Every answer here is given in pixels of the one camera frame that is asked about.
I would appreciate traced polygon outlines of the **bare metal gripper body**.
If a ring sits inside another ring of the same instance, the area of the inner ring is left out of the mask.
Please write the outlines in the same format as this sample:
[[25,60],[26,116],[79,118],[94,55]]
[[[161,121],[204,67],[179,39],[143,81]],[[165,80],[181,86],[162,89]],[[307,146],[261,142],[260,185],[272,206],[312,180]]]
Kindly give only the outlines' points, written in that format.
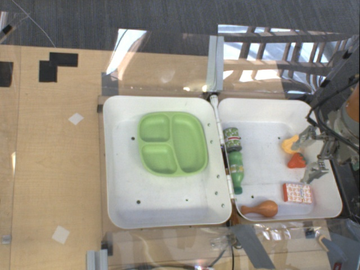
[[323,146],[318,161],[333,160],[339,165],[359,164],[359,121],[349,114],[317,114]]

